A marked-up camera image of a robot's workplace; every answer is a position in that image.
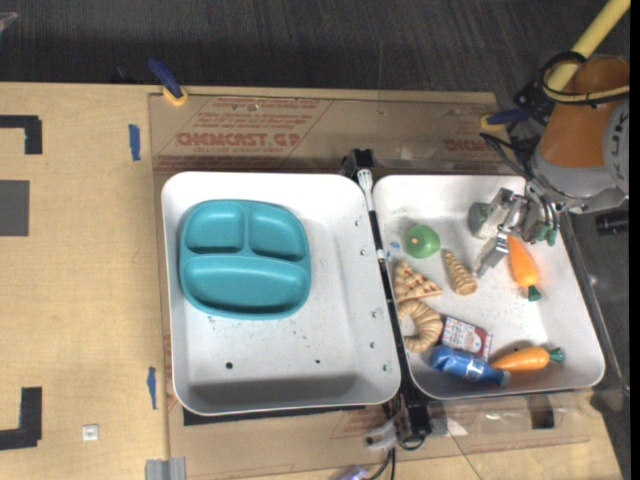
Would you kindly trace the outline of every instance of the carrot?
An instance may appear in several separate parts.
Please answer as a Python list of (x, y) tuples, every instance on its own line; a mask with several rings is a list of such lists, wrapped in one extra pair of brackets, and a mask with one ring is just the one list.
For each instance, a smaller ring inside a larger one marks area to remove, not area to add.
[(543, 347), (529, 347), (501, 357), (491, 363), (492, 368), (507, 370), (510, 372), (525, 372), (542, 370), (549, 361), (561, 363), (564, 361), (564, 352), (561, 348), (554, 348), (550, 352)]
[(518, 286), (528, 288), (528, 296), (531, 302), (540, 300), (540, 292), (535, 286), (538, 283), (538, 271), (535, 263), (533, 263), (533, 258), (524, 248), (524, 245), (514, 236), (507, 236), (507, 244), (509, 245), (511, 271), (516, 283), (518, 283)]

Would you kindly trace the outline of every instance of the yellow pole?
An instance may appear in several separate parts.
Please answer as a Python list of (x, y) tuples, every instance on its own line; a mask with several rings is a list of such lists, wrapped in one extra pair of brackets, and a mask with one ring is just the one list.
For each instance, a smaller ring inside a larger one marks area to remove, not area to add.
[[(589, 58), (600, 43), (611, 32), (616, 23), (631, 7), (631, 0), (609, 0), (598, 13), (591, 25), (584, 31), (578, 42), (571, 48), (572, 51)], [(574, 64), (562, 64), (549, 77), (549, 87), (561, 91), (573, 76), (576, 70)]]

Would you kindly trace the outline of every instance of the teal plate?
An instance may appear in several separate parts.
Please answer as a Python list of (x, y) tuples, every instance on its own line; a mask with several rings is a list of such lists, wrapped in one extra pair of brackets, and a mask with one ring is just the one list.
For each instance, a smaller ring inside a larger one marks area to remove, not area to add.
[(229, 318), (284, 318), (311, 287), (309, 242), (285, 208), (215, 200), (195, 206), (180, 237), (180, 285), (197, 309)]

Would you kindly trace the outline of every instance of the gray square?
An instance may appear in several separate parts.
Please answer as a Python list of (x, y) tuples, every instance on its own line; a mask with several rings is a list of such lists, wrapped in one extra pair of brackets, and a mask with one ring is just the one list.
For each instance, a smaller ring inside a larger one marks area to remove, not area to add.
[(0, 180), (0, 236), (29, 236), (29, 182)]

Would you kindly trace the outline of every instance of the wooden surface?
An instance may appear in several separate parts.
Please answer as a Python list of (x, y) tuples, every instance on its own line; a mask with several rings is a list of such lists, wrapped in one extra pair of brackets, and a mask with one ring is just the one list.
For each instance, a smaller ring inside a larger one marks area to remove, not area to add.
[[(0, 478), (140, 479), (148, 459), (170, 456), (147, 102), (156, 92), (148, 86), (0, 84), (0, 114), (38, 115), (44, 135), (44, 154), (28, 156), (20, 130), (0, 129), (0, 179), (30, 180), (29, 236), (0, 237), (0, 429), (17, 426), (22, 387), (43, 389), (42, 440), (36, 448), (0, 451)], [(430, 97), (451, 101), (452, 95)], [(139, 162), (131, 157), (129, 124), (140, 127)], [(150, 367), (157, 373), (157, 410), (147, 387)], [(588, 442), (475, 454), (469, 462), (402, 462), (396, 478), (619, 478), (600, 415), (593, 411), (587, 419)], [(99, 440), (83, 442), (87, 424), (99, 425)]]

